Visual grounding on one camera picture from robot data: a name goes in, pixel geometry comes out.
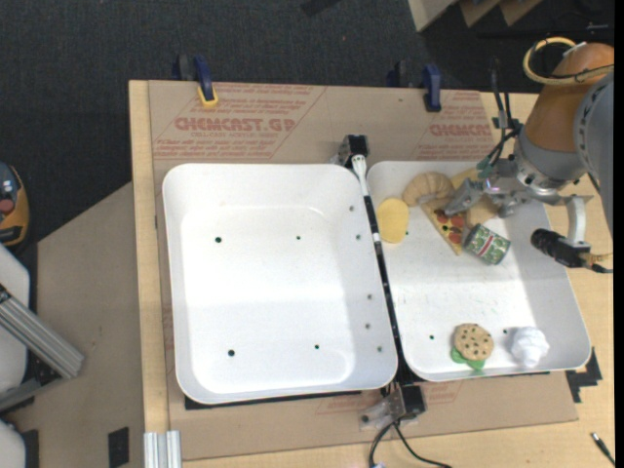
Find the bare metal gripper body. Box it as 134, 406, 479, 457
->
481, 157, 569, 206

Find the pizza slice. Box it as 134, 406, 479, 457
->
420, 201, 470, 257

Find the tan croissant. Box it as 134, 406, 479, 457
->
402, 172, 456, 208

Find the green and white can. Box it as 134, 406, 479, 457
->
461, 222, 512, 266

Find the white plastic tray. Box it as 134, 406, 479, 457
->
161, 162, 400, 406
365, 159, 593, 384

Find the thin black and white rod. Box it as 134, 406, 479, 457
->
351, 154, 407, 385

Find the brown chocolate chip cookie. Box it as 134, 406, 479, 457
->
452, 323, 495, 362

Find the white crumpled lump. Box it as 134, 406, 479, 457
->
508, 326, 551, 370

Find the green lettuce piece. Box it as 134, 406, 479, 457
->
449, 345, 488, 371

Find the brown cardboard board red print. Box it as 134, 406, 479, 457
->
145, 79, 581, 461

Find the black cylinder on white bracket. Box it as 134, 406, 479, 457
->
529, 194, 594, 269

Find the black block with thin wires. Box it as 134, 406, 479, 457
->
334, 134, 370, 166
359, 382, 428, 431

